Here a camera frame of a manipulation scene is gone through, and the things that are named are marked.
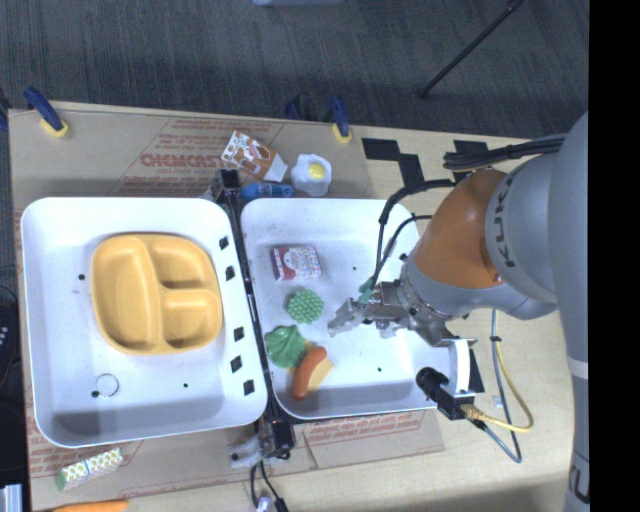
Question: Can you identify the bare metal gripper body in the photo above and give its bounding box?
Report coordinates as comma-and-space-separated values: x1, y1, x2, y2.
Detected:
360, 280, 454, 347

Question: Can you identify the green round peas toy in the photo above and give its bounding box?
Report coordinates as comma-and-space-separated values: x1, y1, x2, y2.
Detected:
286, 288, 325, 325

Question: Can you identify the white plastic tray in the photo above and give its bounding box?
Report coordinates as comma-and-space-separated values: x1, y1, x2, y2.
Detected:
239, 197, 459, 421
19, 196, 269, 449

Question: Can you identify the yellow cheese slice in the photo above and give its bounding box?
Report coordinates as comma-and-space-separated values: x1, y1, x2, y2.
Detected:
287, 342, 335, 392

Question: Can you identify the orange sausage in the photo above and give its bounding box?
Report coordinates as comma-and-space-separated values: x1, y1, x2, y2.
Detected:
291, 346, 328, 401

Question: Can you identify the green lettuce leaf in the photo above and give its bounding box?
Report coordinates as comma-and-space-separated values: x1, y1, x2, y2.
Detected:
264, 324, 309, 370

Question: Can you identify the red and white carton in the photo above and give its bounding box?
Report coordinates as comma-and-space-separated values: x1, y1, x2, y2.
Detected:
270, 244, 322, 282

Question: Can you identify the thin black and white rod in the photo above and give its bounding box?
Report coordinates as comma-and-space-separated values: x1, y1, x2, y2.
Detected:
225, 188, 275, 426

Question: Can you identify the white and yellow fried egg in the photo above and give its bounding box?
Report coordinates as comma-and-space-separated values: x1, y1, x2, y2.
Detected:
290, 153, 333, 197

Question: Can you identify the blue bottle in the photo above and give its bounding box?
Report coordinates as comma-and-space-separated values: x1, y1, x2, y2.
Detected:
239, 182, 295, 202

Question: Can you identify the orange and white milk carton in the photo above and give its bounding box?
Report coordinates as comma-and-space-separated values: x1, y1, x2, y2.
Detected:
220, 130, 289, 184

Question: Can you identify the yellow divided plate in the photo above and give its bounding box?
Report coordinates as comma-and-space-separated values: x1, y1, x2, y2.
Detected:
90, 233, 225, 356

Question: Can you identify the brown cardboard board red print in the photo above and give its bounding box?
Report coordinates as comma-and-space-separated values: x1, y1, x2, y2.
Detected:
7, 102, 446, 512

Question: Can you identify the black cylinder on white bracket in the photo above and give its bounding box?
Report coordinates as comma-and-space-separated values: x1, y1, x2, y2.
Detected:
415, 337, 479, 421

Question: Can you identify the black block with thin wires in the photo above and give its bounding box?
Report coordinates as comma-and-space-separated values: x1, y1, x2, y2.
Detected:
218, 168, 242, 200
257, 418, 297, 459

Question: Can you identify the clear plastic ring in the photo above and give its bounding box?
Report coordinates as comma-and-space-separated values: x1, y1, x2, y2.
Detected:
94, 373, 120, 399

